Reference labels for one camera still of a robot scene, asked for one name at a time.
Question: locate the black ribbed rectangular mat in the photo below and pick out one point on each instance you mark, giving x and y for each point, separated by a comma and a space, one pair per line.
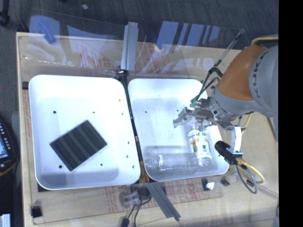
78, 145

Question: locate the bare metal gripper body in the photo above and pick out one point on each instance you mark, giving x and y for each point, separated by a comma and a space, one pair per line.
204, 111

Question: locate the small white piece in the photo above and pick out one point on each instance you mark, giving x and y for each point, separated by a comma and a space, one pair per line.
210, 185

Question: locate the black cylinder on white bracket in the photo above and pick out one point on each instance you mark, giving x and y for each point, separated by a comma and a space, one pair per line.
225, 150

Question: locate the white plastic tray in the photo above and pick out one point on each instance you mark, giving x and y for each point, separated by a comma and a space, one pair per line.
161, 117
78, 98

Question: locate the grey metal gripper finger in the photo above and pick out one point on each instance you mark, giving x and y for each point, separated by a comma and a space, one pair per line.
205, 126
182, 117

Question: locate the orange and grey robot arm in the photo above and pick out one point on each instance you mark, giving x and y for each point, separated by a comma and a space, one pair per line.
258, 79

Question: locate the brown cardboard board red print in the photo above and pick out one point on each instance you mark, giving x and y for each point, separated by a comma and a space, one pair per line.
90, 55

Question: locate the white bottle green orange label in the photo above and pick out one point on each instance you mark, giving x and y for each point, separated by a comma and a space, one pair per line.
200, 145

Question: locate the clear plastic bottle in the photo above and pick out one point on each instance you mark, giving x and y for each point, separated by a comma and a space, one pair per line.
170, 162

